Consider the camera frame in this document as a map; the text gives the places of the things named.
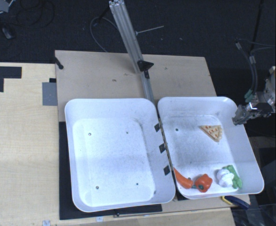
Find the orange carrot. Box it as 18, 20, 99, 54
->
173, 167, 194, 190

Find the white plastic tray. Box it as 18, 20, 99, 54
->
157, 96, 265, 201
64, 97, 177, 213

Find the red bell pepper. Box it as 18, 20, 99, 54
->
191, 173, 213, 194

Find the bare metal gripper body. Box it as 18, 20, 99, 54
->
247, 75, 276, 119

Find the white and green cauliflower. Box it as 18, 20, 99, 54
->
216, 164, 243, 190

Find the brown cardboard board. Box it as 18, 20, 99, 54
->
55, 50, 251, 219

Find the yellow pizza slice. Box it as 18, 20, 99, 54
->
200, 124, 224, 143

